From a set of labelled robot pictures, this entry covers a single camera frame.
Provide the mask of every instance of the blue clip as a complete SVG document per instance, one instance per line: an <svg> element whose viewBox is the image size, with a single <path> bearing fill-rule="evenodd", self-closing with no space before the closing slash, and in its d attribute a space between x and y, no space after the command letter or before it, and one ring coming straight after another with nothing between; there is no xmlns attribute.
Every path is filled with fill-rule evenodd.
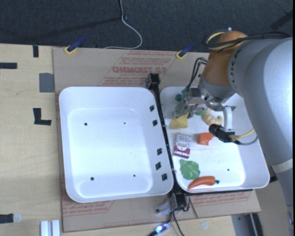
<svg viewBox="0 0 295 236"><path fill-rule="evenodd" d="M81 44L83 44L86 41L87 37L79 37L77 40L75 40L71 45L67 46L64 51L68 55L73 54L76 50L77 47L79 47Z"/></svg>
<svg viewBox="0 0 295 236"><path fill-rule="evenodd" d="M176 53L176 58L183 59L187 52L190 52L195 47L195 43L191 43L187 45L183 50Z"/></svg>

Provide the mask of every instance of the cardboard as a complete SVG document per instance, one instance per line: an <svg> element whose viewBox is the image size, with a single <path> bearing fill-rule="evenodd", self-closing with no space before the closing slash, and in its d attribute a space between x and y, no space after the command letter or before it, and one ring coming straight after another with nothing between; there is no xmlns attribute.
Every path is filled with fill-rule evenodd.
<svg viewBox="0 0 295 236"><path fill-rule="evenodd" d="M149 73L158 73L160 90L186 86L196 58L207 59L208 53L188 53L179 60L175 52L110 50L79 48L67 55L64 48L53 48L56 115L61 179L63 231L80 231L164 222L166 216L155 215L154 208L166 201L167 195L80 204L71 200L65 190L62 141L59 116L59 94L72 86L140 87ZM192 207L180 212L178 220L222 216L260 211L255 191L205 194L190 197Z"/></svg>

